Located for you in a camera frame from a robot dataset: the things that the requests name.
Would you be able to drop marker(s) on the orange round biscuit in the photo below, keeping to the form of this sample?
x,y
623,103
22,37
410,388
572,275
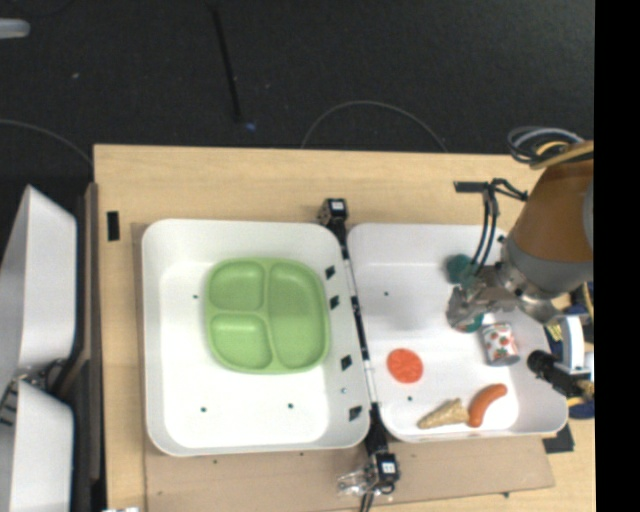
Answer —
x,y
405,366

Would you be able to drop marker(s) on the beige pizza slice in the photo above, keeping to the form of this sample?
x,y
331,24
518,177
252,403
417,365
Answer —
x,y
446,415

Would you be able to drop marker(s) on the white plastic tray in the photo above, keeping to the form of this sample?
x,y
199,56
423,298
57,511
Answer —
x,y
250,425
430,310

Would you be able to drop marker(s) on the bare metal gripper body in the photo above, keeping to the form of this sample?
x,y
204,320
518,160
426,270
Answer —
x,y
505,295

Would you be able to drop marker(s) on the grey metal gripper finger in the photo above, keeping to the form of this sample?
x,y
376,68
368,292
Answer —
x,y
456,307
476,307

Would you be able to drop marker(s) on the teal and red can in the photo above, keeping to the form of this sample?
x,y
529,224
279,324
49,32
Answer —
x,y
470,325

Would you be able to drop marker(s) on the black cylinder on white bracket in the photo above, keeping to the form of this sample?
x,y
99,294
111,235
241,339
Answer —
x,y
570,350

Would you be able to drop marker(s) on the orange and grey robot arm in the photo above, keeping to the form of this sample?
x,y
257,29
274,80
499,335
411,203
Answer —
x,y
550,225

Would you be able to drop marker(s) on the white can with strawberry print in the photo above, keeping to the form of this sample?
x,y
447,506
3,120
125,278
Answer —
x,y
500,345

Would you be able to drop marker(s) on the thin black and white rod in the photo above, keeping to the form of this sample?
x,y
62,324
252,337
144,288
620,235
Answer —
x,y
356,310

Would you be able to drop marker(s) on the green divided plate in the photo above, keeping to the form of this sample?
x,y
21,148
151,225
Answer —
x,y
267,315

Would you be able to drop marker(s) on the teal broccoli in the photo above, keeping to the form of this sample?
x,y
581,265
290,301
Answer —
x,y
456,266

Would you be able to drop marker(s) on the orange sausage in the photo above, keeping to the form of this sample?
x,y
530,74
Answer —
x,y
486,402

